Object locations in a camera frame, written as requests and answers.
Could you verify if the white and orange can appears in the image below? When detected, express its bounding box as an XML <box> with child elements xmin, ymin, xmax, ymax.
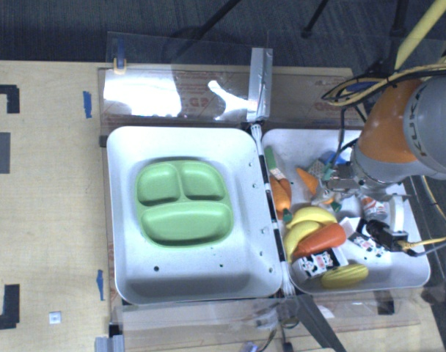
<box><xmin>359</xmin><ymin>195</ymin><xmax>390</xmax><ymax>221</ymax></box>

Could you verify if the cow print milk carton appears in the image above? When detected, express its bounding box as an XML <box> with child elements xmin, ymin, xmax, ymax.
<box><xmin>339</xmin><ymin>216</ymin><xmax>390</xmax><ymax>259</ymax></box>
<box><xmin>297</xmin><ymin>247</ymin><xmax>349</xmax><ymax>279</ymax></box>

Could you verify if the green divided plate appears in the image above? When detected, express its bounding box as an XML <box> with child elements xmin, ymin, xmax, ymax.
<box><xmin>135</xmin><ymin>160</ymin><xmax>235</xmax><ymax>249</ymax></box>

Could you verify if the large orange carrot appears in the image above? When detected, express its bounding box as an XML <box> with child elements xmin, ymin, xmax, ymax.
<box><xmin>292</xmin><ymin>222</ymin><xmax>347</xmax><ymax>260</ymax></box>

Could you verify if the orange carrot cone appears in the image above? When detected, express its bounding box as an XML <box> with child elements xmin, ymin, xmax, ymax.
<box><xmin>295</xmin><ymin>166</ymin><xmax>320</xmax><ymax>194</ymax></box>

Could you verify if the white plastic tray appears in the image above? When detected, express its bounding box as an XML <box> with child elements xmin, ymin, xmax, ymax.
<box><xmin>106</xmin><ymin>125</ymin><xmax>284</xmax><ymax>305</ymax></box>
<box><xmin>260</xmin><ymin>128</ymin><xmax>431</xmax><ymax>296</ymax></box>

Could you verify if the orange carrot with green tip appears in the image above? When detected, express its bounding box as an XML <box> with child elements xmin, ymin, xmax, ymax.
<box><xmin>268</xmin><ymin>175</ymin><xmax>293</xmax><ymax>224</ymax></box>

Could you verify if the thin black and white rod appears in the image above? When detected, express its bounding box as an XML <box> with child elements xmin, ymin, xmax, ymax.
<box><xmin>250</xmin><ymin>122</ymin><xmax>295</xmax><ymax>297</ymax></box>

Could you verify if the small orange carrot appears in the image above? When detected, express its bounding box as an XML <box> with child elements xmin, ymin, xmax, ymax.
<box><xmin>279</xmin><ymin>177</ymin><xmax>293</xmax><ymax>202</ymax></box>

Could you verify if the yellow corn cob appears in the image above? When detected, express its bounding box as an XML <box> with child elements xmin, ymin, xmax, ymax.
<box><xmin>321</xmin><ymin>263</ymin><xmax>370</xmax><ymax>290</ymax></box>

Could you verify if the green stick with label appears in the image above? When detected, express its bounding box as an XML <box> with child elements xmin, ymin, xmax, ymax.
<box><xmin>264</xmin><ymin>146</ymin><xmax>285</xmax><ymax>181</ymax></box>

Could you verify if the grey patterned box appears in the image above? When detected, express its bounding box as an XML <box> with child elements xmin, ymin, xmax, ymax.
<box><xmin>306</xmin><ymin>158</ymin><xmax>327</xmax><ymax>178</ymax></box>

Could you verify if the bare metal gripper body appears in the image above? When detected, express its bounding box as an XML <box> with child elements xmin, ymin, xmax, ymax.
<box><xmin>324</xmin><ymin>164</ymin><xmax>364</xmax><ymax>197</ymax></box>

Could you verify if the yellow banana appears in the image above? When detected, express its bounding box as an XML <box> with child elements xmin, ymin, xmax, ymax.
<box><xmin>285</xmin><ymin>205</ymin><xmax>338</xmax><ymax>230</ymax></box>
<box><xmin>282</xmin><ymin>219</ymin><xmax>322</xmax><ymax>264</ymax></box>

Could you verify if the blue packet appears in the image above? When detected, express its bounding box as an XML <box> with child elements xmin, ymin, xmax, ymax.
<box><xmin>319</xmin><ymin>150</ymin><xmax>353</xmax><ymax>166</ymax></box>

